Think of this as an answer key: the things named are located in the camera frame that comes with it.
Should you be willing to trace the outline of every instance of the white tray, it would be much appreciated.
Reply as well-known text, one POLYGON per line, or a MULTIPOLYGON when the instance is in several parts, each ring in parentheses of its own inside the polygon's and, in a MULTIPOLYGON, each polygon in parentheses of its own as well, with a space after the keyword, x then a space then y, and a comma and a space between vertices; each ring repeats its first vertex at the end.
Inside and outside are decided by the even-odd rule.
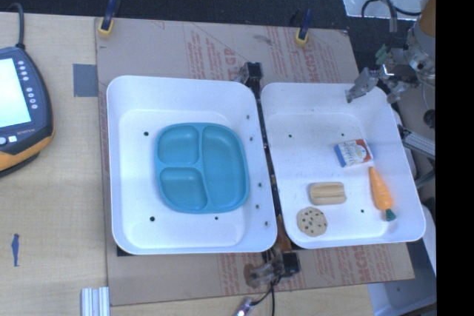
POLYGON ((261 92, 285 229, 306 249, 415 241, 424 234, 424 213, 392 107, 377 87, 348 104, 344 91, 351 86, 273 83, 261 92), (374 160, 342 167, 334 146, 357 138, 367 141, 374 160), (374 206, 370 165, 390 189, 394 221, 385 221, 374 206), (327 181, 342 182, 347 200, 315 206, 326 215, 328 226, 323 235, 310 237, 299 230, 296 215, 314 206, 309 184, 327 181))
POLYGON ((276 218, 255 97, 243 84, 126 75, 107 88, 107 120, 116 243, 134 255, 262 252, 276 240, 276 218), (222 124, 241 139, 249 195, 231 212, 191 214, 161 199, 153 147, 178 123, 222 124))

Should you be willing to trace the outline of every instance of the toy carrot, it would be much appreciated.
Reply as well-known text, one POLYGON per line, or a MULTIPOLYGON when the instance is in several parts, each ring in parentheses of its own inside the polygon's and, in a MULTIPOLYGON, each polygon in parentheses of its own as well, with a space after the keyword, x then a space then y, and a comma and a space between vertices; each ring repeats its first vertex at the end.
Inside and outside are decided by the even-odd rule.
POLYGON ((381 211, 385 211, 385 218, 387 221, 395 220, 396 216, 391 210, 393 206, 392 196, 390 195, 387 185, 384 183, 375 167, 369 167, 369 176, 375 206, 381 211))

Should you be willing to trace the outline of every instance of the cable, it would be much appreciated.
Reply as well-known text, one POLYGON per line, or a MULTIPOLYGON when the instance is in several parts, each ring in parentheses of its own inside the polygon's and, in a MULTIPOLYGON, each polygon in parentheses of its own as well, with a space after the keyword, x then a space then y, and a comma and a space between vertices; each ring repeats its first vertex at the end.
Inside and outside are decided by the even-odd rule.
POLYGON ((427 94, 426 94, 426 87, 425 87, 424 83, 421 83, 421 91, 422 91, 422 93, 423 93, 424 106, 427 108, 427 110, 429 110, 429 109, 430 109, 430 106, 428 105, 427 94))
POLYGON ((395 7, 394 8, 397 10, 397 12, 399 13, 403 13, 404 15, 408 15, 408 16, 420 16, 421 15, 421 12, 410 12, 410 11, 404 11, 398 7, 395 7))
MULTIPOLYGON (((273 248, 268 249, 266 252, 263 252, 262 255, 264 256, 264 259, 266 262, 268 262, 271 259, 271 255, 275 255, 275 251, 273 248)), ((276 279, 272 280, 270 282, 270 288, 268 291, 263 295, 260 299, 254 300, 252 303, 250 303, 251 306, 257 306, 259 305, 269 294, 272 295, 272 316, 275 314, 275 286, 280 282, 281 280, 281 275, 279 275, 276 279)))
POLYGON ((24 38, 24 12, 23 12, 23 7, 19 3, 12 3, 8 8, 7 11, 10 10, 11 8, 16 7, 18 10, 18 15, 20 18, 20 32, 19 32, 19 39, 18 39, 18 44, 16 44, 16 47, 19 47, 24 50, 25 45, 23 44, 23 38, 24 38))
POLYGON ((390 0, 367 0, 362 6, 362 11, 361 11, 362 17, 365 17, 364 16, 365 9, 369 5, 369 3, 373 1, 381 1, 382 3, 388 6, 388 9, 390 11, 390 35, 388 38, 388 42, 386 43, 386 47, 387 47, 386 51, 388 53, 392 49, 393 42, 395 41, 395 34, 397 32, 397 23, 398 23, 397 9, 390 0))

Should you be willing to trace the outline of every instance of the black cable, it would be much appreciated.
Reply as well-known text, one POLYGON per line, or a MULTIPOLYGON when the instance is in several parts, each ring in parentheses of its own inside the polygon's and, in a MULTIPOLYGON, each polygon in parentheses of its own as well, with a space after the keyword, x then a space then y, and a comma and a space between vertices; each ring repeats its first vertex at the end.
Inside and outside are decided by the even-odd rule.
POLYGON ((254 300, 250 305, 251 306, 257 306, 258 304, 260 304, 269 294, 272 294, 272 299, 275 298, 275 295, 274 295, 274 290, 275 290, 275 286, 278 284, 278 282, 280 281, 281 279, 281 276, 279 276, 278 278, 276 278, 275 280, 273 280, 271 283, 270 283, 270 288, 268 289, 268 291, 265 293, 264 296, 262 296, 260 299, 258 300, 254 300))
POLYGON ((275 316, 275 291, 272 289, 272 316, 275 316))
POLYGON ((404 11, 396 6, 393 6, 397 12, 399 13, 403 13, 404 15, 408 15, 408 16, 420 16, 421 15, 421 12, 410 12, 410 11, 404 11))
POLYGON ((24 12, 23 12, 23 7, 19 3, 12 3, 7 8, 7 11, 10 10, 11 8, 14 8, 14 7, 16 7, 16 9, 18 10, 18 15, 19 15, 19 18, 20 18, 20 32, 19 32, 18 44, 15 45, 15 46, 24 50, 25 45, 23 44, 23 39, 24 39, 24 12))
POLYGON ((364 17, 364 12, 365 12, 365 9, 367 8, 367 5, 369 5, 369 3, 373 1, 382 1, 388 6, 388 9, 390 11, 390 35, 388 38, 388 42, 386 43, 386 47, 387 47, 386 51, 388 53, 389 51, 391 51, 393 43, 395 41, 395 34, 397 31, 397 22, 398 22, 397 9, 390 0, 367 0, 362 6, 362 11, 361 11, 362 17, 364 17))

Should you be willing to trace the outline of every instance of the blue plate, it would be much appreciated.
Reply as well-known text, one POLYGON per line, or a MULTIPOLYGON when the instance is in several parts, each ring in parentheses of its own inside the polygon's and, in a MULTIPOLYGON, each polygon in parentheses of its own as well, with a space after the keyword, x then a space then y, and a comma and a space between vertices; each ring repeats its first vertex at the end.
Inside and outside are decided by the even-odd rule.
POLYGON ((248 197, 247 160, 240 138, 220 124, 164 128, 156 139, 155 167, 164 202, 179 212, 239 208, 248 197))

